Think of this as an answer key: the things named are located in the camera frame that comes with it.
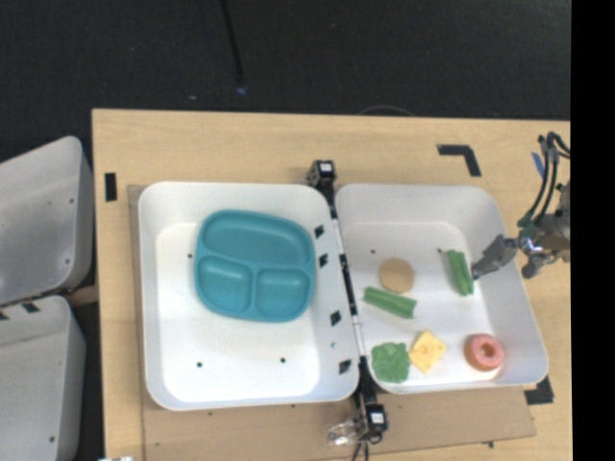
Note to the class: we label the white plastic tray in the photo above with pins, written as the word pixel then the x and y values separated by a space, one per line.
pixel 432 209
pixel 240 368

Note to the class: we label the yellow cheese slice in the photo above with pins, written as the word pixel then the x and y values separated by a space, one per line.
pixel 426 352

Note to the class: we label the green bean stick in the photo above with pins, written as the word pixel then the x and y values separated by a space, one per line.
pixel 389 301
pixel 460 272

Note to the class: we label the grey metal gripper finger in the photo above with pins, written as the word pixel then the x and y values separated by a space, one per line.
pixel 537 267
pixel 495 256

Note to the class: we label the green lettuce leaf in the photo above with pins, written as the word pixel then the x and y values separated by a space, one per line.
pixel 390 363

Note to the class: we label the tan round biscuit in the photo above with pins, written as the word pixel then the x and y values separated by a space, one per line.
pixel 396 275

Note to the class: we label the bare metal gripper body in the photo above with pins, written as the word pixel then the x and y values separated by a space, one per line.
pixel 552 235

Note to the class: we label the blue divided plate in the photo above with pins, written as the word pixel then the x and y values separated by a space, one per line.
pixel 254 238

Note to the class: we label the pink doughnut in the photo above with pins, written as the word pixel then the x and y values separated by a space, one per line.
pixel 475 360

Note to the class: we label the thin black and white rod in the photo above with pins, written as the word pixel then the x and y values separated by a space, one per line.
pixel 347 276

